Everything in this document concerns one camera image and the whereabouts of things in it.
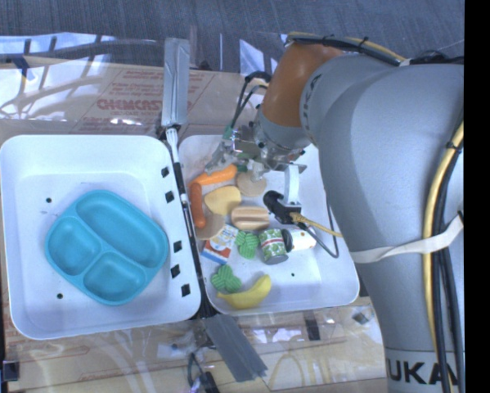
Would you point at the white bottle with black cap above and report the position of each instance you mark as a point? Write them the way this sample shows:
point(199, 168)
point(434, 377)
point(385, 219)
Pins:
point(302, 240)

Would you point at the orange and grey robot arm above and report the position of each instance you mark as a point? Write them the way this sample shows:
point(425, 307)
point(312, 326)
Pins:
point(375, 145)

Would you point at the tan bread roll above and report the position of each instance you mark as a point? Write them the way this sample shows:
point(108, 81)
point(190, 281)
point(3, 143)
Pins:
point(249, 218)

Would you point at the blue divided plate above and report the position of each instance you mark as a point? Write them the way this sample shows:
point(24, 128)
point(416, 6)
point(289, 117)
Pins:
point(105, 248)

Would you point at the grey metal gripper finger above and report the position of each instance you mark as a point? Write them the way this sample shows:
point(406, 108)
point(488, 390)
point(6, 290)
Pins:
point(256, 172)
point(220, 160)

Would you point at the black cylinder on white bracket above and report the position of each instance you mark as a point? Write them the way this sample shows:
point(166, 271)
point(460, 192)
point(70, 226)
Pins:
point(281, 209)

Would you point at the brown cardboard board red print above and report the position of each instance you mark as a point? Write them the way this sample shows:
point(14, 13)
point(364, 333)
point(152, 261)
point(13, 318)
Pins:
point(105, 100)

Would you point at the orange carrot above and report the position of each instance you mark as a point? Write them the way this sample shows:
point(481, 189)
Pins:
point(218, 175)

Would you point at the white and orange carton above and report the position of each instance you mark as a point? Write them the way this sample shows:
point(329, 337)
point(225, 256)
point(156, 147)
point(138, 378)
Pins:
point(220, 246)

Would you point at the green and white can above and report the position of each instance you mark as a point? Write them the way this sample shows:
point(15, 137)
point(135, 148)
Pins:
point(273, 245)

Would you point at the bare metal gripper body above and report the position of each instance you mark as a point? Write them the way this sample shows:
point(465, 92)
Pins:
point(250, 145)

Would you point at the orange sausage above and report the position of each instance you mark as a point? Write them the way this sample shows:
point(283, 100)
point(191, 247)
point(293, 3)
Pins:
point(197, 207)

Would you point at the tan round biscuit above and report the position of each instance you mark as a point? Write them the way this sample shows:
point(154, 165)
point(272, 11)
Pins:
point(250, 187)

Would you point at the pale yellow potato slice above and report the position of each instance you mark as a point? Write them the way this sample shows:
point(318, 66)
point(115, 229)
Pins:
point(222, 200)

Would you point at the white plastic tray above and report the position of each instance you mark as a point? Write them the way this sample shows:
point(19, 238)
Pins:
point(310, 276)
point(105, 162)

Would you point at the yellow banana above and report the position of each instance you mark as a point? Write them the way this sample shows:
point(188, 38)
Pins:
point(248, 297)

